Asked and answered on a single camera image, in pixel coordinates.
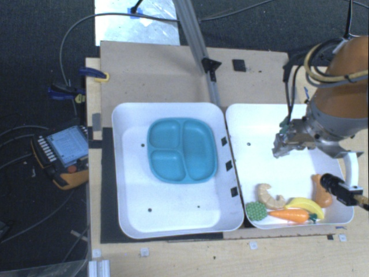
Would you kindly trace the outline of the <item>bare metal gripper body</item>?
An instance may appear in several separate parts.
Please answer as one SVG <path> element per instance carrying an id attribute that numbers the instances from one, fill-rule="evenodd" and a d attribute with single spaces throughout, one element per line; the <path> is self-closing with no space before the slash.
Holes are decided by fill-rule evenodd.
<path id="1" fill-rule="evenodd" d="M 335 136 L 324 129 L 312 118 L 287 118 L 280 123 L 280 131 L 276 140 L 285 145 L 301 145 L 304 149 L 319 149 L 329 157 L 342 157 L 343 147 L 339 145 L 341 137 Z"/>

